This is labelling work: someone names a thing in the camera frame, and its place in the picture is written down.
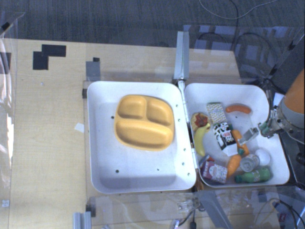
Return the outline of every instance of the wooden table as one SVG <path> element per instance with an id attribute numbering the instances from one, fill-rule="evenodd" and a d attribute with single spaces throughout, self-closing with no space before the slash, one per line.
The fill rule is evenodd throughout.
<path id="1" fill-rule="evenodd" d="M 33 52 L 42 44 L 66 45 L 66 57 L 49 57 L 49 70 L 33 70 Z M 85 140 L 74 128 L 84 123 L 85 63 L 93 57 L 100 58 L 102 77 L 111 80 L 139 71 L 170 78 L 175 48 L 18 40 L 10 229 L 71 229 L 73 213 L 85 211 Z M 234 55 L 217 64 L 220 58 L 217 52 L 191 50 L 190 68 L 194 74 L 203 69 L 207 79 L 223 69 L 228 81 L 239 81 Z M 211 225 L 209 218 L 203 221 Z"/>

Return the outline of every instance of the toy hot dog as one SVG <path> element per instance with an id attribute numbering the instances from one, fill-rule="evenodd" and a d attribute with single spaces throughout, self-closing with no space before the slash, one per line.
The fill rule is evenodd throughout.
<path id="1" fill-rule="evenodd" d="M 239 112 L 243 112 L 245 114 L 249 114 L 251 112 L 251 109 L 245 105 L 233 104 L 233 105 L 226 107 L 225 111 L 227 113 L 231 113 L 233 111 L 239 111 Z"/>

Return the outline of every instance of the silver can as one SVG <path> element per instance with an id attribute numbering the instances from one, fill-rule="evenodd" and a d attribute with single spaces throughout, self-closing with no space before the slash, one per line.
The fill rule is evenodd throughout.
<path id="1" fill-rule="evenodd" d="M 259 158 L 256 155 L 249 154 L 240 161 L 240 168 L 244 172 L 251 172 L 259 166 Z"/>

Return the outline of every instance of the white tray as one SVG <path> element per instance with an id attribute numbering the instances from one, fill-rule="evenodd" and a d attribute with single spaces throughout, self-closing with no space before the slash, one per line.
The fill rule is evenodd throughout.
<path id="1" fill-rule="evenodd" d="M 240 112 L 225 113 L 228 122 L 233 125 L 234 129 L 239 130 L 241 134 L 244 134 L 251 127 L 257 127 L 259 122 L 264 122 L 268 117 L 269 105 L 266 95 L 262 89 L 253 85 L 192 83 L 185 89 L 185 99 L 189 118 L 195 112 L 208 114 L 206 109 L 208 103 L 221 102 L 224 109 L 232 104 L 244 104 L 251 107 L 252 112 L 250 114 Z M 220 165 L 227 165 L 229 157 L 221 151 L 212 130 L 203 137 L 203 146 L 206 154 L 209 154 Z M 208 180 L 204 180 L 204 182 L 211 187 L 224 188 L 281 185 L 289 180 L 290 172 L 278 135 L 274 135 L 270 139 L 259 135 L 248 142 L 247 146 L 250 153 L 262 148 L 271 155 L 269 167 L 273 176 L 269 181 L 254 184 L 237 184 L 234 182 L 233 175 L 224 185 L 215 185 Z"/>
<path id="2" fill-rule="evenodd" d="M 173 142 L 163 151 L 121 144 L 114 135 L 115 111 L 129 94 L 160 98 L 173 109 Z M 193 155 L 179 89 L 169 83 L 94 82 L 87 91 L 91 181 L 101 193 L 186 190 L 196 180 Z"/>

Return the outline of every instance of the toy soda bottle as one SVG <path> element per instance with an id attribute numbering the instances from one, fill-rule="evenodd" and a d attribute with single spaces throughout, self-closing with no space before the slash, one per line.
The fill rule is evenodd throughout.
<path id="1" fill-rule="evenodd" d="M 269 180 L 271 177 L 270 170 L 266 167 L 254 170 L 252 172 L 246 172 L 243 175 L 235 176 L 236 183 L 255 183 Z"/>

